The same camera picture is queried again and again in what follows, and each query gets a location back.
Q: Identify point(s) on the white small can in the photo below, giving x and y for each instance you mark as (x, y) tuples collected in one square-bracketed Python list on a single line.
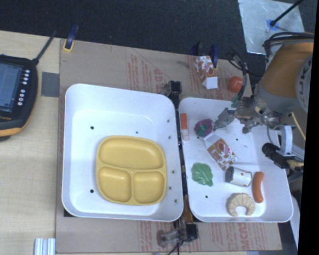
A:
[(240, 177)]

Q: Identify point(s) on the brown cardboard board red print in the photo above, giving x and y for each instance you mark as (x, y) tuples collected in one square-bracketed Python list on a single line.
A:
[(104, 64)]

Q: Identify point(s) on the black cylinder on white bracket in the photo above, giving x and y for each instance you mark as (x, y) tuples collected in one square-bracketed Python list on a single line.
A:
[(276, 155)]

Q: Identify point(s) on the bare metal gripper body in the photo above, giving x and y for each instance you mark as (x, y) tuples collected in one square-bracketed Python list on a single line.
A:
[(248, 110)]

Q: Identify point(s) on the yellow divided plate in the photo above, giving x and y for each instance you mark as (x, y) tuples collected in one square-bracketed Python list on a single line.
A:
[(131, 170)]

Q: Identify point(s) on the white and brown carton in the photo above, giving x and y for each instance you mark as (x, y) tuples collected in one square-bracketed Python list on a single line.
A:
[(206, 71), (220, 152)]

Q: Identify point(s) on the orange toy tomato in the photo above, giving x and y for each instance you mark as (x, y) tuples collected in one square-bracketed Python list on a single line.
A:
[(235, 84)]

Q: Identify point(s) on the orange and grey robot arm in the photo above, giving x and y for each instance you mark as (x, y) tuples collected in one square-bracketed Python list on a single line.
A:
[(283, 70)]

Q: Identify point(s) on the orange and white small box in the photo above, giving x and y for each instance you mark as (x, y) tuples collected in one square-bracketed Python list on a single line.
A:
[(184, 126)]

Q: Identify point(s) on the beige toy croissant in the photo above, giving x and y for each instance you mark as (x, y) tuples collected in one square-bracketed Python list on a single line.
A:
[(240, 202)]

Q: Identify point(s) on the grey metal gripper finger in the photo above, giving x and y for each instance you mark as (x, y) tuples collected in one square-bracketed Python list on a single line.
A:
[(249, 127), (224, 118)]

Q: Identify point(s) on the green toy lettuce leaf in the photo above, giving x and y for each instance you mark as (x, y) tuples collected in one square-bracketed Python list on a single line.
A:
[(202, 174)]

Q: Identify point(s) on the white plastic tray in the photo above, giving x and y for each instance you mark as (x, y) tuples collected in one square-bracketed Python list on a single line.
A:
[(216, 203), (122, 110)]

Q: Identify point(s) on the orange toy sausage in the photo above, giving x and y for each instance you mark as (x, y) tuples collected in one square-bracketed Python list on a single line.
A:
[(258, 187)]

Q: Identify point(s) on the purple and green toy vegetable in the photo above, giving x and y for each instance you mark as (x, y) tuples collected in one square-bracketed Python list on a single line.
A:
[(203, 128)]

